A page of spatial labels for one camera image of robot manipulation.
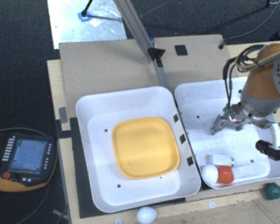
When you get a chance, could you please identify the white plastic tray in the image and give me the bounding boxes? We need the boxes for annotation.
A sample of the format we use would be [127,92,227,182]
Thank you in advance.
[73,82,205,216]
[172,71,280,194]

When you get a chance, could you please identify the white egg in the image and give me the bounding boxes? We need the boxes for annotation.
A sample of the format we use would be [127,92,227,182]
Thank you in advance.
[200,163,220,186]
[135,204,159,224]

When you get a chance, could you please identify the black cylinder on white bracket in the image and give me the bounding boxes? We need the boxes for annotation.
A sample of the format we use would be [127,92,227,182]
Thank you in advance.
[252,122,280,164]

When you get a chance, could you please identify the yellow plate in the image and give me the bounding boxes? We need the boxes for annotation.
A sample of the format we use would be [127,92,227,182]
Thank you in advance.
[109,113,183,182]

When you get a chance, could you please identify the brown cardboard board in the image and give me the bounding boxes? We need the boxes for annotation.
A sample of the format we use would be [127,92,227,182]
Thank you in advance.
[58,20,267,216]

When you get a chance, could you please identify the green broccoli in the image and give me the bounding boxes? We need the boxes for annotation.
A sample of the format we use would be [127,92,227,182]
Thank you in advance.
[262,181,280,201]

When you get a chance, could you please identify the thin black rod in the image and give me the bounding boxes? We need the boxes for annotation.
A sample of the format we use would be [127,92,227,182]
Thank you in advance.
[170,89,202,180]

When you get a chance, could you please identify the orange-red rounded cup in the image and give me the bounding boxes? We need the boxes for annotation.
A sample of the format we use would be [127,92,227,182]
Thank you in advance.
[215,164,236,186]

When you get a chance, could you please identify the white bottle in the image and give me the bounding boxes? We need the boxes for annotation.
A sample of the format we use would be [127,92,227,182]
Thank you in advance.
[205,151,236,171]

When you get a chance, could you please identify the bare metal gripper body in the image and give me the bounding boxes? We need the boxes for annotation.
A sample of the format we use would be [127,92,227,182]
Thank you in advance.
[224,100,262,131]

